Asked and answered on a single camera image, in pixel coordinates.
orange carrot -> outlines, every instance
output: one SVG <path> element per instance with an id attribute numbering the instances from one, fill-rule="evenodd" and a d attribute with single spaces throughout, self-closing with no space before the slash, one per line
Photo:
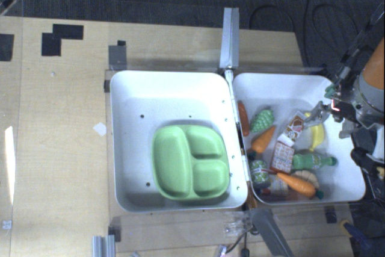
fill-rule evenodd
<path id="1" fill-rule="evenodd" d="M 271 128 L 267 129 L 260 136 L 258 136 L 255 141 L 253 141 L 253 143 L 251 144 L 251 148 L 259 154 L 263 153 L 269 145 L 275 130 L 275 126 L 272 126 Z"/>
<path id="2" fill-rule="evenodd" d="M 250 125 L 248 124 L 248 117 L 246 113 L 245 105 L 242 102 L 238 102 L 239 118 L 241 120 L 242 134 L 248 136 L 250 134 Z"/>
<path id="3" fill-rule="evenodd" d="M 313 184 L 310 182 L 307 182 L 305 180 L 286 175 L 284 173 L 278 173 L 278 178 L 280 178 L 282 181 L 285 181 L 288 186 L 290 186 L 293 190 L 299 192 L 300 194 L 308 197 L 313 198 L 316 193 L 316 188 Z"/>

wooden table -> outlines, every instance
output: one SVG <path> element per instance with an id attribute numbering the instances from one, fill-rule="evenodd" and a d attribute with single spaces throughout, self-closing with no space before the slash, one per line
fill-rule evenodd
<path id="1" fill-rule="evenodd" d="M 42 57 L 42 33 L 51 33 L 54 23 L 83 25 L 84 38 L 62 40 L 61 57 Z M 20 109 L 14 108 L 19 127 L 10 256 L 91 256 L 92 236 L 105 236 L 110 223 L 107 138 L 93 129 L 106 124 L 103 82 L 108 46 L 126 41 L 130 66 L 192 69 L 207 62 L 215 65 L 221 29 L 2 17 L 0 33 L 5 31 L 15 34 L 14 59 L 0 63 L 0 81 L 21 80 L 20 94 L 1 87 L 9 99 L 3 96 L 0 102 L 12 105 L 13 97 L 20 99 Z M 293 33 L 241 30 L 240 59 L 241 65 L 301 66 Z M 19 71 L 12 67 L 18 60 Z M 275 214 L 296 256 L 353 255 L 337 224 L 327 224 L 324 216 L 312 212 L 291 211 L 277 209 Z M 349 218 L 346 206 L 338 207 L 337 214 Z M 142 221 L 140 215 L 135 218 Z M 167 233 L 167 226 L 161 227 Z M 184 228 L 192 237 L 200 232 L 188 224 Z M 220 233 L 223 226 L 217 229 Z M 216 237 L 192 247 L 168 239 L 167 247 L 159 247 L 162 243 L 155 237 L 137 232 L 129 250 L 117 256 L 139 250 L 142 257 L 211 257 L 219 244 Z M 248 243 L 251 256 L 270 255 L 260 236 L 249 237 Z M 7 249 L 0 252 L 8 256 Z M 238 253 L 234 250 L 229 256 Z"/>

green can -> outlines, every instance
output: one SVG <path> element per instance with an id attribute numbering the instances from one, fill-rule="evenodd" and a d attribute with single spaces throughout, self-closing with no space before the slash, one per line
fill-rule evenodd
<path id="1" fill-rule="evenodd" d="M 270 186 L 267 163 L 261 159 L 250 161 L 251 182 L 254 190 L 263 190 Z"/>

green plate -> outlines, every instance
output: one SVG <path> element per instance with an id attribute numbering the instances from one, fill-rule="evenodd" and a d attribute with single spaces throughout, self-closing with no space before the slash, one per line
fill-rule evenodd
<path id="1" fill-rule="evenodd" d="M 157 130 L 152 167 L 158 190 L 173 200 L 215 198 L 230 182 L 223 139 L 205 126 L 173 125 Z"/>

green bottle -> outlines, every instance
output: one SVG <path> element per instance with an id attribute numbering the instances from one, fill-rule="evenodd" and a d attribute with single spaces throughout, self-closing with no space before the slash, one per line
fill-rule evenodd
<path id="1" fill-rule="evenodd" d="M 320 169 L 324 165 L 334 166 L 337 159 L 332 156 L 322 156 L 318 153 L 295 154 L 292 160 L 292 169 Z"/>

